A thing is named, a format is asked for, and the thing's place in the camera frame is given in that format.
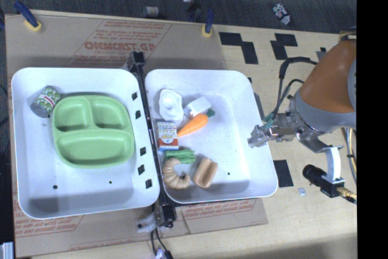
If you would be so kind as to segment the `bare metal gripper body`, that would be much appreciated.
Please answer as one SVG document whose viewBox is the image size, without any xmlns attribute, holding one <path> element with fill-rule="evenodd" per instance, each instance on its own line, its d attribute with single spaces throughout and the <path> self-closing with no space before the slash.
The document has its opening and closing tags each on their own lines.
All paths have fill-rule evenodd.
<svg viewBox="0 0 388 259">
<path fill-rule="evenodd" d="M 298 137 L 298 123 L 295 122 L 293 113 L 285 112 L 277 114 L 267 133 L 269 140 L 276 142 L 292 141 Z"/>
</svg>

